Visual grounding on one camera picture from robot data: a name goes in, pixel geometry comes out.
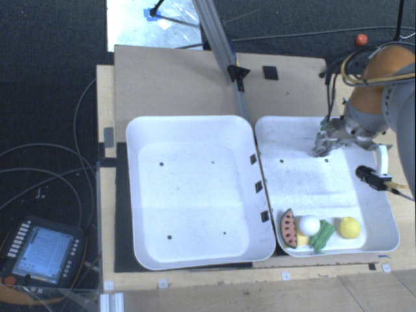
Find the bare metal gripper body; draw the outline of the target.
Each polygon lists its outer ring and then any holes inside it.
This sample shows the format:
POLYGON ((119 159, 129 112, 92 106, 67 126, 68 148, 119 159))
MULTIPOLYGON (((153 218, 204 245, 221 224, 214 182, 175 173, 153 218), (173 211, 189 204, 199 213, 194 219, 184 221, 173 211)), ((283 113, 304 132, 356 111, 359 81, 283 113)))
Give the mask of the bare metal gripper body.
POLYGON ((324 118, 320 123, 320 132, 326 134, 326 140, 339 139, 340 147, 352 144, 360 146, 360 131, 360 125, 351 118, 324 118))

